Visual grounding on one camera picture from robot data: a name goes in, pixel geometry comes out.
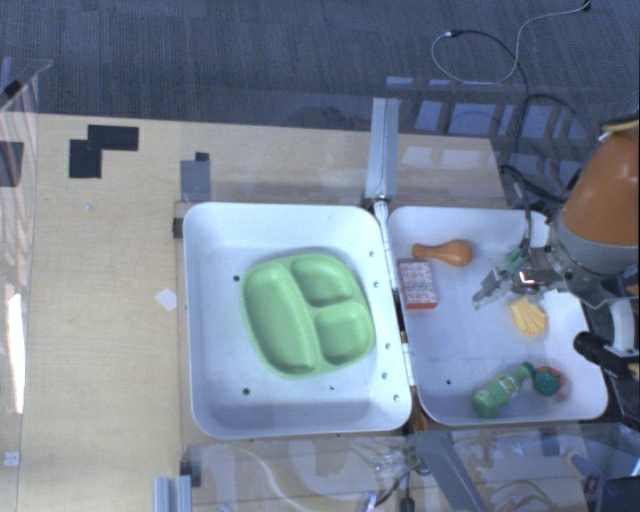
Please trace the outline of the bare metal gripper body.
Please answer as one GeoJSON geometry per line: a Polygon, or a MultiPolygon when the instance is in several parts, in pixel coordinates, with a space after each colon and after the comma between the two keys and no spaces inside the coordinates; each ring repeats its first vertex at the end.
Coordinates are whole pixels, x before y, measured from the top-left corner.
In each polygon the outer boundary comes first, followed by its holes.
{"type": "Polygon", "coordinates": [[[539,301],[547,291],[569,292],[578,297],[586,290],[586,272],[561,247],[516,248],[508,257],[510,290],[539,301]]]}

